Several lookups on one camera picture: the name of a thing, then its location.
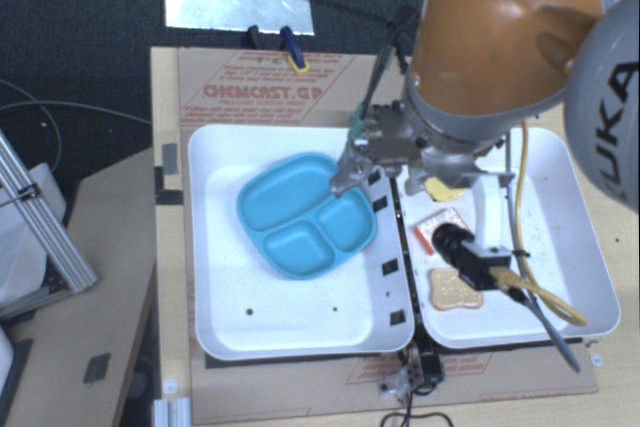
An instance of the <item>blue divided plate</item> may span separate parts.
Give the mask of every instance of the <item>blue divided plate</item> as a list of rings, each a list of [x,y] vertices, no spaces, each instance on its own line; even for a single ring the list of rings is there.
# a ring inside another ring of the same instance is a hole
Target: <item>blue divided plate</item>
[[[250,180],[238,195],[238,215],[267,261],[293,279],[315,278],[371,242],[376,217],[360,188],[337,199],[329,179],[336,161],[301,153]]]

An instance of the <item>cardboard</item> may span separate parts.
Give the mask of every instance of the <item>cardboard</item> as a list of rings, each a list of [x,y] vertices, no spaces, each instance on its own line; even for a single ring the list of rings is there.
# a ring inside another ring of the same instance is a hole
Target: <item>cardboard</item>
[[[401,364],[395,354],[308,361],[225,365],[200,348],[193,323],[193,262],[186,145],[206,123],[345,126],[364,97],[373,56],[307,54],[311,71],[296,75],[282,52],[180,49],[181,118],[189,352],[194,425],[319,414],[393,409],[378,383]],[[395,63],[373,103],[401,96]],[[593,393],[597,385],[583,344],[572,350],[582,372],[574,373],[554,347],[452,353],[442,357],[446,378],[416,405]]]

